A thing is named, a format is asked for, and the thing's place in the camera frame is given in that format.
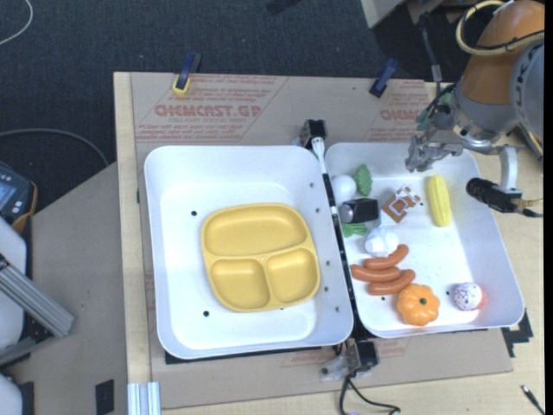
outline toy pumpkin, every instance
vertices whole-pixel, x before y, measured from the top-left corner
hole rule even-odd
[[[438,317],[440,300],[426,284],[411,283],[397,294],[397,310],[407,324],[426,326]]]

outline toy hot dog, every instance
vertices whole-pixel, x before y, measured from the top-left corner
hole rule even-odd
[[[369,271],[363,266],[352,265],[352,277],[368,283],[387,283],[398,279],[401,275],[401,271],[398,267],[392,266],[388,269],[382,269],[380,271]]]
[[[363,262],[363,267],[374,271],[381,271],[389,267],[397,265],[402,259],[407,257],[409,247],[407,245],[397,245],[397,249],[387,257],[379,257],[375,259],[366,259]]]
[[[401,276],[398,279],[387,283],[370,283],[368,290],[371,295],[395,294],[407,287],[414,279],[415,271],[412,269],[405,269],[401,271]]]

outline metal bracket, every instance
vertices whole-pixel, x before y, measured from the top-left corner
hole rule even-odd
[[[518,159],[517,152],[522,146],[510,146],[506,144],[499,149],[499,160],[501,161],[501,182],[500,190],[503,192],[515,192],[517,189]]]
[[[128,415],[162,415],[162,397],[158,381],[127,385]]]
[[[347,344],[344,352],[322,364],[319,375],[321,381],[340,381],[348,375],[368,372],[378,363],[378,353],[374,343],[361,340]]]
[[[0,253],[0,291],[57,337],[67,336],[74,317],[20,273]]]

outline yellow divided plate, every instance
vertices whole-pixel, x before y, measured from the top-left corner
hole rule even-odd
[[[308,226],[282,203],[209,215],[201,228],[201,250],[213,292],[238,312],[299,304],[319,289],[319,261]]]

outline blue clamp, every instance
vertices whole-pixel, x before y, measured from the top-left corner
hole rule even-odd
[[[386,63],[386,67],[380,71],[378,78],[374,81],[374,83],[372,83],[369,93],[380,98],[386,89],[386,82],[396,72],[398,65],[399,62],[396,59],[389,59]]]
[[[173,93],[175,93],[175,95],[181,96],[186,93],[190,87],[190,79],[188,77],[191,73],[195,73],[198,70],[200,61],[201,54],[196,54],[194,51],[190,51],[187,54],[184,65],[182,65],[181,73],[177,75],[173,82]]]

